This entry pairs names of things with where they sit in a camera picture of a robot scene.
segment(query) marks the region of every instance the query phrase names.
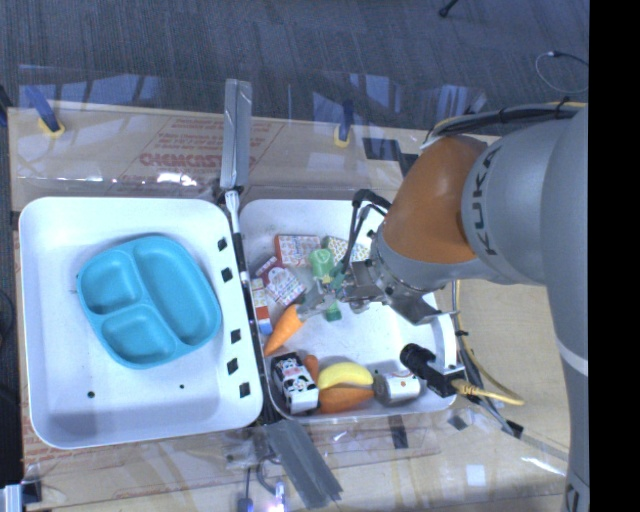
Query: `toy carrot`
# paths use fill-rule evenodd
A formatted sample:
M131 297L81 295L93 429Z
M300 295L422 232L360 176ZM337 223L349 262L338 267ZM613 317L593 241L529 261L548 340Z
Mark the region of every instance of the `toy carrot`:
M346 411L355 407L365 400L373 398L374 393L371 388L358 388L347 386L334 386L320 390L320 412L323 414L333 414Z
M269 336L264 346L264 355L270 356L273 354L278 348L284 345L300 327L302 327L302 320L298 317L295 304L292 304L284 310L280 320L278 320L276 326L273 328L273 333L271 333L271 336Z
M309 371L309 375L313 379L313 382L318 382L318 375L320 374L320 363L318 358L313 354L308 354L303 360L305 368Z

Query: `yellow cable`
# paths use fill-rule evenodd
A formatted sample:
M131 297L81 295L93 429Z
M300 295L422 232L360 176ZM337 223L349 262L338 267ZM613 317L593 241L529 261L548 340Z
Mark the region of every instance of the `yellow cable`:
M459 281L455 281L454 284L454 292L456 294L455 296L455 301L456 304L460 303L460 282ZM459 331L464 331L464 329L462 328L462 322L460 321L460 313L456 314L456 318L458 320L458 330ZM505 395L500 395L497 393L492 393L490 391L486 391L482 388L479 388L477 386L474 386L473 384L467 382L467 381L463 381L462 379L456 379L457 381L460 381L464 384L464 386L462 386L460 384L460 382L458 383L461 387L464 387L464 389L469 390L470 392L462 392L459 391L462 394L465 395L479 395L479 396L486 396L488 398L495 398L496 400L500 400L502 402L511 404L511 405L524 405L524 400L520 397L520 395L518 395L517 393L511 391L509 388L507 388L506 386L500 384L500 382L498 382L496 379L493 378L493 376L491 374L489 374L489 372L487 370L484 369L484 367L480 364L480 362L478 361L478 359L476 358L475 354L473 353L473 351L471 350L471 347L469 346L469 343L467 342L467 338L466 336L464 336L463 334L459 334L458 336L461 340L462 340L462 344L464 345L464 348L466 349L469 358L471 359L471 361L473 362L473 364L476 366L476 368L478 368L478 371L480 373L482 373L482 375L484 375L487 380L489 380L489 382L491 382L495 387L497 387L498 389L502 390Z

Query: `toy banana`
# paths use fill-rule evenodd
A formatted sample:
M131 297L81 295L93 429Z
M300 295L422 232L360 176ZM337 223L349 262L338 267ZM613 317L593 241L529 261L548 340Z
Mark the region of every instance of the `toy banana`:
M344 361L320 370L316 384L320 390L330 388L337 384L369 386L373 384L373 375L362 365Z

